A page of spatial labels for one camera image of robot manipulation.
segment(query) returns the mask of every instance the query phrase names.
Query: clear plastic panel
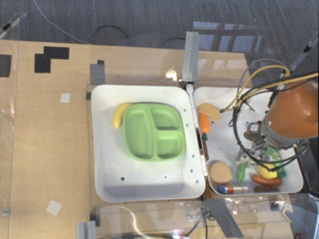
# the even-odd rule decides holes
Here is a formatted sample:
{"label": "clear plastic panel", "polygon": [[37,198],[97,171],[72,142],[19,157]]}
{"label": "clear plastic panel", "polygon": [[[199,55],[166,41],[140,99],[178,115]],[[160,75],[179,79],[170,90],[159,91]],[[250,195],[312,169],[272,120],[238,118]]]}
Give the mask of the clear plastic panel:
{"label": "clear plastic panel", "polygon": [[[307,194],[229,197],[222,200],[244,238],[315,238],[318,199]],[[226,238],[205,201],[125,203],[96,208],[98,239]]]}
{"label": "clear plastic panel", "polygon": [[0,238],[8,237],[19,23],[24,17],[17,13],[0,30]]}

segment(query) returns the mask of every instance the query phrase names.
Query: sausage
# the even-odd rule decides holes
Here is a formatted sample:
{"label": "sausage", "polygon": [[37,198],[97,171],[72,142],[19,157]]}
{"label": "sausage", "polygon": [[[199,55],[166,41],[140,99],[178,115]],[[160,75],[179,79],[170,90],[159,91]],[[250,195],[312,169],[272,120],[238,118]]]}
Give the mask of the sausage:
{"label": "sausage", "polygon": [[266,179],[266,178],[259,176],[257,174],[254,174],[252,179],[254,182],[257,182],[257,183],[264,185],[264,186],[278,186],[282,183],[282,180],[280,178]]}

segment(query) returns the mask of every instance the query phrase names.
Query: yellow cable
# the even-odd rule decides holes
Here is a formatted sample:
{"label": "yellow cable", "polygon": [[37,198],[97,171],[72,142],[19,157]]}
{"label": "yellow cable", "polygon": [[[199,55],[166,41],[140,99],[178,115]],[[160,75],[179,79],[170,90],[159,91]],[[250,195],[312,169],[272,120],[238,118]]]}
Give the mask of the yellow cable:
{"label": "yellow cable", "polygon": [[234,105],[233,108],[228,109],[227,111],[232,111],[232,110],[234,110],[235,108],[237,108],[238,106],[240,106],[240,104],[241,104],[243,101],[245,101],[247,98],[249,98],[250,96],[256,94],[257,92],[259,92],[259,91],[261,91],[261,90],[268,89],[268,88],[272,88],[272,87],[275,87],[275,86],[278,86],[278,85],[282,85],[282,84],[287,84],[287,83],[292,83],[292,82],[307,80],[307,79],[314,78],[314,77],[318,77],[318,73],[314,73],[314,74],[310,74],[310,75],[307,75],[307,76],[302,76],[302,77],[298,77],[298,78],[295,78],[295,79],[285,80],[285,81],[282,81],[282,82],[277,82],[277,83],[272,83],[272,84],[266,85],[266,86],[264,86],[264,87],[262,87],[262,88],[259,88],[259,89],[256,89],[256,90],[252,91],[251,93],[249,93],[248,95],[246,95],[243,99],[240,99],[240,100]]}
{"label": "yellow cable", "polygon": [[221,111],[230,111],[229,107],[237,100],[237,98],[240,96],[240,94],[243,92],[243,90],[245,89],[245,87],[247,86],[247,84],[250,82],[250,80],[259,72],[269,69],[269,68],[281,68],[284,69],[286,71],[285,76],[290,76],[290,71],[287,67],[282,66],[282,65],[270,65],[270,66],[264,66],[262,68],[259,68],[256,72],[254,72],[251,76],[248,77],[248,79],[245,81],[244,85],[241,87],[240,91],[238,92],[238,94],[235,96],[234,100],[224,109],[221,109]]}

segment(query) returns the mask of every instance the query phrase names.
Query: carrot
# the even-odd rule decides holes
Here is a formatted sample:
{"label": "carrot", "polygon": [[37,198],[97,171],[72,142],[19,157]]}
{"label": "carrot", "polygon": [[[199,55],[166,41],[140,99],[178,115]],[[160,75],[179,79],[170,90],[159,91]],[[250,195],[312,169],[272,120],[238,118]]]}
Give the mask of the carrot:
{"label": "carrot", "polygon": [[208,122],[207,115],[199,113],[198,122],[199,122],[200,133],[201,134],[208,133],[208,131],[209,131],[209,122]]}

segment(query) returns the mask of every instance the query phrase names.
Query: banana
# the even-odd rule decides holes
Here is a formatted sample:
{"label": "banana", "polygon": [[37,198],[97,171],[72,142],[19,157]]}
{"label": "banana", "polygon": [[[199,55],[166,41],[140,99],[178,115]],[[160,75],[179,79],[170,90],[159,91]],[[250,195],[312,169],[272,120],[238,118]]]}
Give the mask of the banana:
{"label": "banana", "polygon": [[112,118],[114,127],[118,128],[122,124],[124,112],[131,105],[132,105],[131,103],[122,103],[115,109],[113,113],[113,118]]}

